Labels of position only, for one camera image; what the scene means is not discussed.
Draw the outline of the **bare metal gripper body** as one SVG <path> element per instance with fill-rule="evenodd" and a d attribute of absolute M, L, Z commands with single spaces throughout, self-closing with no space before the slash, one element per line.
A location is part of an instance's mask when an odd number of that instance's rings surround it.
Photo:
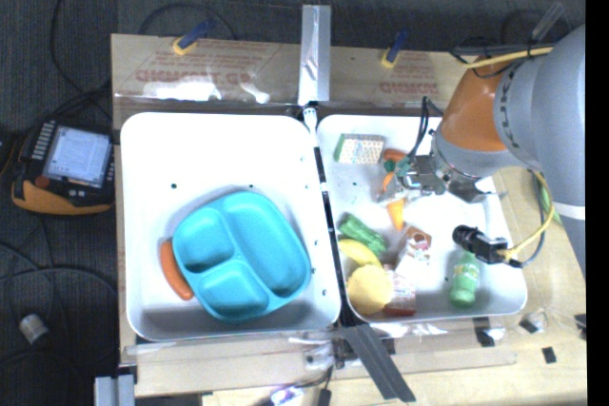
<path fill-rule="evenodd" d="M 403 185 L 422 196 L 441 195 L 452 180 L 451 168 L 438 154 L 414 156 L 402 176 Z"/>

